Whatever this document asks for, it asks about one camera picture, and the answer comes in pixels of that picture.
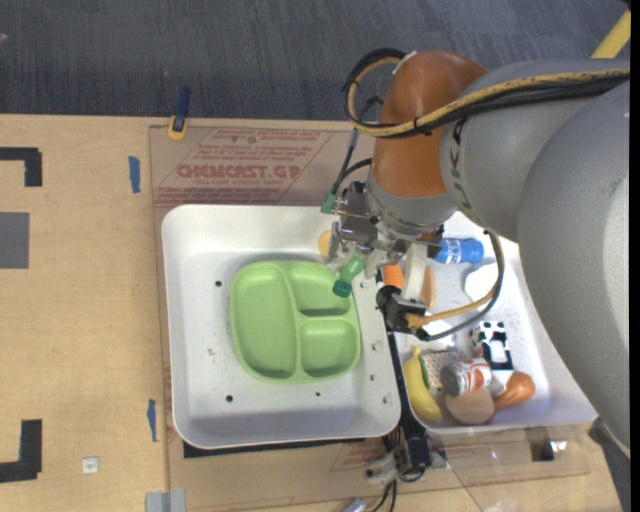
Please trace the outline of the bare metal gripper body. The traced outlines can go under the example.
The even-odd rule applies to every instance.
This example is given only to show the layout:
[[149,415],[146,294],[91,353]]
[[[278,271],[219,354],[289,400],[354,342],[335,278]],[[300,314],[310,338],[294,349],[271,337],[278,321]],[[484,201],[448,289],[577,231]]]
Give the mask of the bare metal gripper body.
[[444,224],[444,196],[405,196],[375,181],[354,182],[337,200],[332,254],[356,250],[404,253],[412,243],[433,244]]

